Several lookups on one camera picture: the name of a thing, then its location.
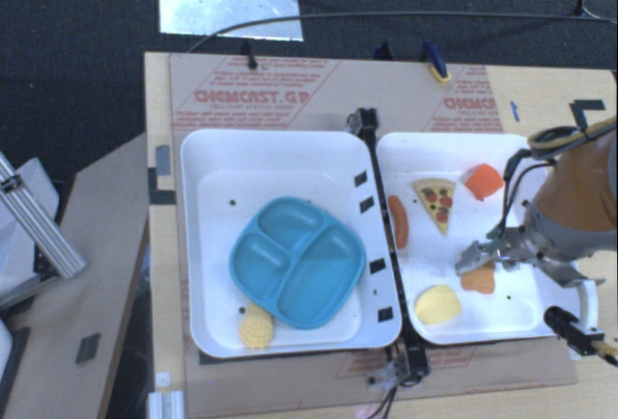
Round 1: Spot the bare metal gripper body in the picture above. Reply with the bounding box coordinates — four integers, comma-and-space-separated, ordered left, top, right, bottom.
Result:
486, 225, 548, 271

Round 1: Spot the orange flat toy food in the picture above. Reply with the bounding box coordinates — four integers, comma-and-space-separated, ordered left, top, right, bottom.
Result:
460, 260, 497, 295

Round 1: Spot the yellow toy potato chip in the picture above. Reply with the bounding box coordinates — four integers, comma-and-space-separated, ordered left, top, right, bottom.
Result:
414, 283, 464, 327

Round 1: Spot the white plastic tray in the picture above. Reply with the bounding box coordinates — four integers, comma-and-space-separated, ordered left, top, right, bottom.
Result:
180, 127, 404, 358
375, 131, 582, 347

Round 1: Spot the pizza slice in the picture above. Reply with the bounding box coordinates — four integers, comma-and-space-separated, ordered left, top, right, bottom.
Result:
410, 178, 458, 237

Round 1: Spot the orange carrot piece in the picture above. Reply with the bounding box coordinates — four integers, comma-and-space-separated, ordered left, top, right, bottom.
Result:
463, 162, 505, 203

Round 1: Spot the red sausage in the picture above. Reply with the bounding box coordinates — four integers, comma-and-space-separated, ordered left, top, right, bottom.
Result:
386, 194, 410, 250

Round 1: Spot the thin black rod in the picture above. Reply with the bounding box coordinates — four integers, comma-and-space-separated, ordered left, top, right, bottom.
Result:
360, 126, 419, 352

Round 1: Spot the blue divided plate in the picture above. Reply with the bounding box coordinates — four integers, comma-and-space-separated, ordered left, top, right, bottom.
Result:
228, 196, 367, 331

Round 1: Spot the yellow corn cob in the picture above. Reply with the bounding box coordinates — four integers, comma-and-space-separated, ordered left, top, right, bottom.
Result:
238, 302, 276, 351

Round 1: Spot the brown cardboard board red print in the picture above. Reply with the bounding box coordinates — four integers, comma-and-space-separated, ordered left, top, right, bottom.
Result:
168, 52, 579, 419

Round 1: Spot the black cylinder on white bracket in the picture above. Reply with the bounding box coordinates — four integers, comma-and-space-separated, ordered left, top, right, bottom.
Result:
534, 256, 606, 357

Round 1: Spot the black block with thin wires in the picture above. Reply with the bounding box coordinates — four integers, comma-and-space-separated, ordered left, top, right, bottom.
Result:
347, 106, 381, 136
402, 342, 432, 385

